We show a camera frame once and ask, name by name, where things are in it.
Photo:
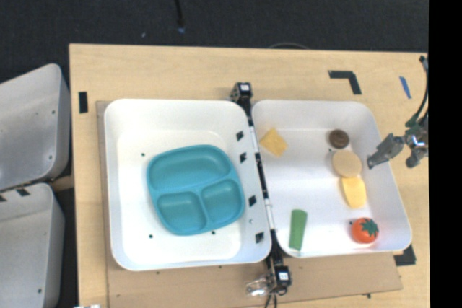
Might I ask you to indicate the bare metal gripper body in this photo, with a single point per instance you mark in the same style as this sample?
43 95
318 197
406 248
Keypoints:
418 138

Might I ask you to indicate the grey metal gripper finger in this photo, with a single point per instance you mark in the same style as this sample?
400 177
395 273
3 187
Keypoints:
415 158
386 151

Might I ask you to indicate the tan round biscuit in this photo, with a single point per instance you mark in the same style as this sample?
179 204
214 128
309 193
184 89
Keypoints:
347 163

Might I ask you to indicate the dark brown round biscuit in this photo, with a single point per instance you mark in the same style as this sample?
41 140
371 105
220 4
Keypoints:
338 138

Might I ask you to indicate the pale yellow rounded slice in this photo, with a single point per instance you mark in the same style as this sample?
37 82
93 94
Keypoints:
354 192

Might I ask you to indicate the white plastic tray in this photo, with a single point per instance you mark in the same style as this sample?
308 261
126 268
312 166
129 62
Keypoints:
130 119
310 173

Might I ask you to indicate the orange tomato with green leaf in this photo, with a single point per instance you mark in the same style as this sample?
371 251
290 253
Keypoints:
362 232

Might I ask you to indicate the yellow cheese slice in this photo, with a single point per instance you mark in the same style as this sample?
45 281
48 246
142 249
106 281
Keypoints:
273 143

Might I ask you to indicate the green flat strip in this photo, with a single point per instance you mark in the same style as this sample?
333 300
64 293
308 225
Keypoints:
297 229

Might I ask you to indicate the thin black and white rod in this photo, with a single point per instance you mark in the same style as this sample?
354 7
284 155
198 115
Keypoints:
260 169

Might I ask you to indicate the blue divided plate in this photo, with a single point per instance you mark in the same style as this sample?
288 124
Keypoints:
187 166

